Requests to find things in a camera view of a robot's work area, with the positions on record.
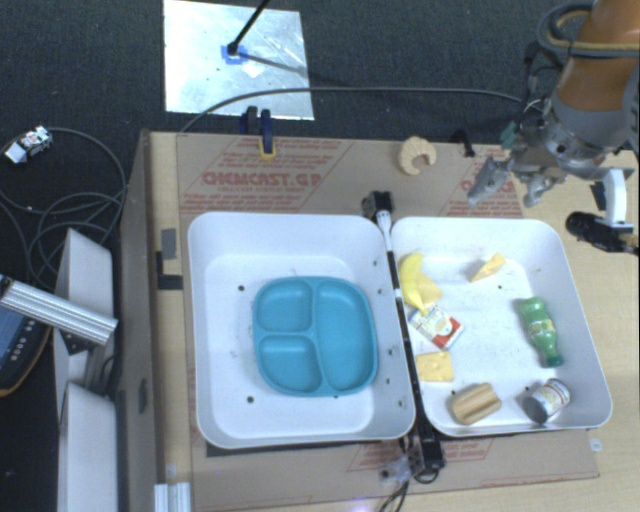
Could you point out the green bottle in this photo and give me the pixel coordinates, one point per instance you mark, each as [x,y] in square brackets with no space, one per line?
[540,327]

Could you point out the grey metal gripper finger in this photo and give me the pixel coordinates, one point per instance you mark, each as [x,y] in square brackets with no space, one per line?
[484,182]
[536,191]

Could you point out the small white and yellow can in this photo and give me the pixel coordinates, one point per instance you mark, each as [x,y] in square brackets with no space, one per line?
[550,400]

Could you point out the tan toy bread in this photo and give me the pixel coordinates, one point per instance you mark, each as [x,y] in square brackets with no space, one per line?
[472,403]

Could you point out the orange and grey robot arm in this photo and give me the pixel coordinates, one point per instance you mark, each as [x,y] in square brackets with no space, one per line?
[595,75]

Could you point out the black cylinder on white bracket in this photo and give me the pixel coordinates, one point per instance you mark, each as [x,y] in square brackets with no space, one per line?
[612,210]

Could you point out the yellow cheese wedge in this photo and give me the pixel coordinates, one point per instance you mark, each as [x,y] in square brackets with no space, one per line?
[489,268]

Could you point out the yellow cheese slice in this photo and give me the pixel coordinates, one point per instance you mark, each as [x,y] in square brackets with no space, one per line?
[435,367]

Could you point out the tan toy croissant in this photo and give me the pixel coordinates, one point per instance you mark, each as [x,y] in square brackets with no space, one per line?
[415,156]

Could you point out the thin black and white rod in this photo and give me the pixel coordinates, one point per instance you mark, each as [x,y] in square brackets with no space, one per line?
[402,320]

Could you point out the red and white carton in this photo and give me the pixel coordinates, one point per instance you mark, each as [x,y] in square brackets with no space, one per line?
[436,327]

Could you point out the brown cardboard board red print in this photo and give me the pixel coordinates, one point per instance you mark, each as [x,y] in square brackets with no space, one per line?
[310,170]

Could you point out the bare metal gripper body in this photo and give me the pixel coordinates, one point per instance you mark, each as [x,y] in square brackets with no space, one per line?
[552,152]

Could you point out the white plastic tray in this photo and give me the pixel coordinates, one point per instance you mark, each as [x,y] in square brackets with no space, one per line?
[495,325]
[225,320]

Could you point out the yellow banana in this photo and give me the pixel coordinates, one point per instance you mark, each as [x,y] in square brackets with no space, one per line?
[412,280]

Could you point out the blue divided plate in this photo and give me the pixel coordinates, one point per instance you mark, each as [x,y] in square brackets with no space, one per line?
[315,335]

